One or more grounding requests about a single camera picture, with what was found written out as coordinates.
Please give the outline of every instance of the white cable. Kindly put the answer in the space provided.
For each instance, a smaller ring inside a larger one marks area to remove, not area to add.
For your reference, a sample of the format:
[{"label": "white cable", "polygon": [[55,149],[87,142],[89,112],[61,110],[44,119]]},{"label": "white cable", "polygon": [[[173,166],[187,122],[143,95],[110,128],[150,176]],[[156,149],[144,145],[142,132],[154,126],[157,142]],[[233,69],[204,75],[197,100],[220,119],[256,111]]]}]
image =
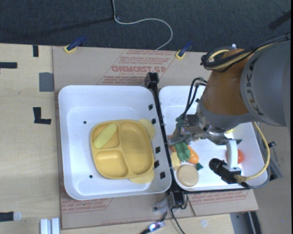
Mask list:
[{"label": "white cable", "polygon": [[163,20],[160,20],[160,19],[157,19],[157,18],[146,18],[146,19],[142,19],[142,20],[138,20],[138,21],[134,21],[134,22],[120,22],[116,18],[116,9],[115,9],[114,0],[112,0],[112,3],[113,3],[113,10],[114,10],[114,20],[119,24],[130,25],[130,24],[135,24],[135,23],[139,23],[139,22],[142,22],[142,21],[154,20],[154,21],[159,21],[159,22],[164,23],[169,28],[169,30],[170,30],[170,38],[169,38],[169,40],[166,43],[164,43],[162,46],[158,47],[156,50],[159,50],[159,49],[163,48],[164,46],[166,46],[171,41],[172,35],[173,35],[172,28],[170,27],[170,25],[167,22],[165,22]]}]

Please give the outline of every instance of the cardboard sheet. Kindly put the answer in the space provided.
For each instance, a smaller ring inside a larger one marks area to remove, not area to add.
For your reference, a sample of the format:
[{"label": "cardboard sheet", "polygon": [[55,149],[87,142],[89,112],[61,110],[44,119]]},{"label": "cardboard sheet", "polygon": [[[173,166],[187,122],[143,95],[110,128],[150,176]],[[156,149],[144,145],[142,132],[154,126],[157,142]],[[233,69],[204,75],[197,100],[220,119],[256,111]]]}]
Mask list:
[{"label": "cardboard sheet", "polygon": [[[60,170],[62,228],[79,228],[161,219],[152,204],[165,193],[78,201],[70,198],[63,185],[58,93],[68,85],[144,85],[148,72],[159,75],[159,89],[168,85],[190,85],[195,77],[208,79],[200,66],[204,53],[188,52],[182,60],[173,51],[104,49],[78,47],[67,54],[53,47],[56,125]],[[190,217],[257,210],[252,190],[190,194],[190,205],[177,210],[176,217]]]}]

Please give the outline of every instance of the light wood surface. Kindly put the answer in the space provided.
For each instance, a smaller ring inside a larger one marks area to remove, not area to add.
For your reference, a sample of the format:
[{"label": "light wood surface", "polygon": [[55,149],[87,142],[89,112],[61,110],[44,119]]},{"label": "light wood surface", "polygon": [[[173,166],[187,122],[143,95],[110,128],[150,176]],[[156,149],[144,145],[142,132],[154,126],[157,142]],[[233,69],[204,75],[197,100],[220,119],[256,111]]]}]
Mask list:
[{"label": "light wood surface", "polygon": [[[60,218],[58,155],[53,92],[39,91],[39,73],[52,73],[52,47],[0,44],[0,62],[17,69],[0,71],[0,212],[20,212],[21,220],[0,222],[0,234],[39,233],[43,218]],[[35,124],[33,107],[51,124]],[[232,234],[229,214],[178,219],[185,233]],[[150,222],[61,230],[70,233],[133,233]],[[174,220],[157,233],[180,233]]]}]

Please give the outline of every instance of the white tray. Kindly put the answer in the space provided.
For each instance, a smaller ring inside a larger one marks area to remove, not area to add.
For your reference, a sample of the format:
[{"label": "white tray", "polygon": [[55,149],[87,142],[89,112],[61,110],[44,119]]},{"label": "white tray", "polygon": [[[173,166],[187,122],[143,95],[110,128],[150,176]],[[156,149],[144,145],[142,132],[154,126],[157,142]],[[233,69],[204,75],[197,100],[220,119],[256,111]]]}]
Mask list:
[{"label": "white tray", "polygon": [[[169,136],[175,130],[175,119],[183,113],[185,105],[187,103],[189,86],[167,86],[160,90],[159,100],[161,102],[161,110],[163,115],[163,121],[165,124],[166,134]],[[197,98],[200,98],[204,87],[200,87],[196,94]],[[188,111],[188,114],[194,114],[196,112],[197,103],[194,102]],[[255,137],[255,133],[251,123],[244,123],[237,126],[228,138],[241,138],[242,141],[238,145],[238,148],[243,152],[245,160],[238,166],[242,169],[242,175],[251,176],[257,173],[264,166],[264,161],[261,156],[260,149]],[[203,169],[199,170],[199,181],[193,187],[183,186],[177,179],[176,172],[174,171],[174,177],[177,184],[186,191],[211,191],[211,190],[227,190],[227,189],[239,189],[242,186],[238,184],[227,184],[220,176],[215,174],[209,168],[209,161],[212,158],[218,158],[220,160],[226,160],[226,146],[217,146],[207,139],[201,139],[196,142],[191,142],[190,146],[199,155],[199,162],[203,165]],[[257,186],[265,182],[267,179],[267,172],[264,172],[259,177],[249,180],[248,184],[251,186]]]},{"label": "white tray", "polygon": [[[141,86],[72,85],[59,93],[64,186],[74,199],[86,200],[161,193],[171,185],[171,173],[153,94]],[[91,153],[90,132],[98,123],[118,119],[148,119],[156,134],[152,139],[155,177],[147,184],[129,179],[108,179],[97,171]]]}]

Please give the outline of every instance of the blue clamp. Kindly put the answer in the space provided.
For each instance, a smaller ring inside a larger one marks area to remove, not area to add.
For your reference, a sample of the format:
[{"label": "blue clamp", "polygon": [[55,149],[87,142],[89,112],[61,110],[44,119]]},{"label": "blue clamp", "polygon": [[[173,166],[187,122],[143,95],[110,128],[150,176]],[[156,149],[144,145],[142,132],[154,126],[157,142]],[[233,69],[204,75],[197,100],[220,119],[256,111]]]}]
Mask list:
[{"label": "blue clamp", "polygon": [[181,50],[179,50],[176,53],[176,57],[178,60],[181,60],[183,57],[185,57],[186,51],[189,51],[192,49],[192,41],[189,41]]},{"label": "blue clamp", "polygon": [[84,41],[86,41],[86,37],[78,37],[69,45],[64,47],[65,52],[67,52],[68,54],[74,52],[76,50],[76,47],[83,45]]}]

